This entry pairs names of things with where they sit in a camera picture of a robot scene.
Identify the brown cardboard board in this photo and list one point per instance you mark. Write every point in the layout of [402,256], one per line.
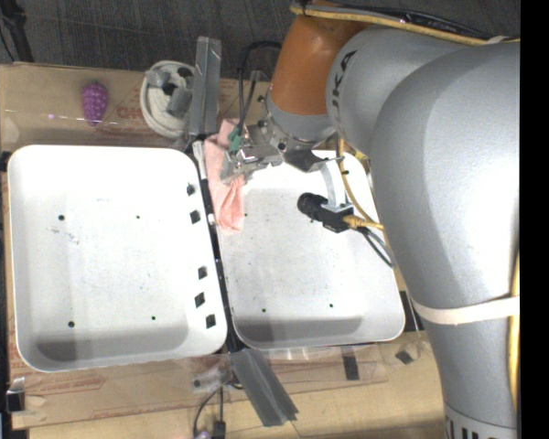
[119,396]

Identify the purple grapes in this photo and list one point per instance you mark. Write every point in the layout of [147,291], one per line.
[94,101]

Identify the white plastic tray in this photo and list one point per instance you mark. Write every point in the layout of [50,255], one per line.
[114,263]
[302,281]

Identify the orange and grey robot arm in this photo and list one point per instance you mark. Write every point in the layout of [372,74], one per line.
[444,163]

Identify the pink cloth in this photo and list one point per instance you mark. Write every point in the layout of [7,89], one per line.
[229,204]

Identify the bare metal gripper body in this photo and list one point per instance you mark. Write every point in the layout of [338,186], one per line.
[267,146]

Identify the white tape roll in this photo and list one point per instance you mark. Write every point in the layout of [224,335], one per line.
[155,108]

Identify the black cylinder on white bracket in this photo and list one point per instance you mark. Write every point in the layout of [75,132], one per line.
[312,205]

